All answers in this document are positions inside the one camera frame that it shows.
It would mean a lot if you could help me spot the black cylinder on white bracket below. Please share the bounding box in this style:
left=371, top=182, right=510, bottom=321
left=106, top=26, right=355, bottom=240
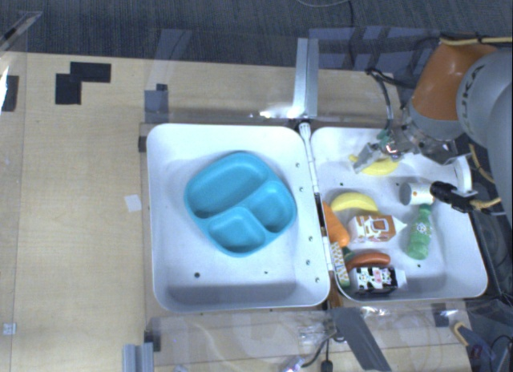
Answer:
left=430, top=155, right=479, bottom=214

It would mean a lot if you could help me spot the blue divided plate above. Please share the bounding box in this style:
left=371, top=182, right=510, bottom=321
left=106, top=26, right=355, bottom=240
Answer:
left=183, top=151, right=299, bottom=259

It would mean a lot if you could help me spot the white and orange carton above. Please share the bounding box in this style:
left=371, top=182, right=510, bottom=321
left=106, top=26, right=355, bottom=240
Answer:
left=346, top=214, right=408, bottom=245

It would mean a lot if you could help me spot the black and white carton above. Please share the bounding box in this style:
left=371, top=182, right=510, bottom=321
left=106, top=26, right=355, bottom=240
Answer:
left=348, top=265, right=408, bottom=296

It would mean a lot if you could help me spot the orange carrot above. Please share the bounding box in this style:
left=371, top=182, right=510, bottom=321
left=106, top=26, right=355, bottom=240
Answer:
left=321, top=200, right=357, bottom=263

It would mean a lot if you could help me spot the green plastic bottle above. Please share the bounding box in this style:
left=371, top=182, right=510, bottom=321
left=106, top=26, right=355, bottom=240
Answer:
left=406, top=203, right=434, bottom=261

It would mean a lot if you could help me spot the yellow banana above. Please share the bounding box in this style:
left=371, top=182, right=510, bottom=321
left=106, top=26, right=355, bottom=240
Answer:
left=330, top=192, right=380, bottom=214
left=347, top=153, right=401, bottom=177

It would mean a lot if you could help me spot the white plastic tray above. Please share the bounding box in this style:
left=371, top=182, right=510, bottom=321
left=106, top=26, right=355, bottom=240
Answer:
left=310, top=126, right=490, bottom=304
left=145, top=123, right=332, bottom=315

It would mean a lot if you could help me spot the white small can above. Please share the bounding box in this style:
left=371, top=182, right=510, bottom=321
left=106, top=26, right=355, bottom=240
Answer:
left=398, top=180, right=436, bottom=207

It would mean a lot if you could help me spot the red-brown sausage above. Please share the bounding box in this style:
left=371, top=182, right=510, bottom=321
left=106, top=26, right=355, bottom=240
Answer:
left=345, top=252, right=391, bottom=273

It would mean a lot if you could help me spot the yellow and green packet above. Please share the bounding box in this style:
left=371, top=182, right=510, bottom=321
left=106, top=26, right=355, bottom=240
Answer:
left=329, top=241, right=351, bottom=288

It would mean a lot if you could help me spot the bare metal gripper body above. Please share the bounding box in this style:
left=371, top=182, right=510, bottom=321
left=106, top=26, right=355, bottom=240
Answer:
left=377, top=124, right=458, bottom=165

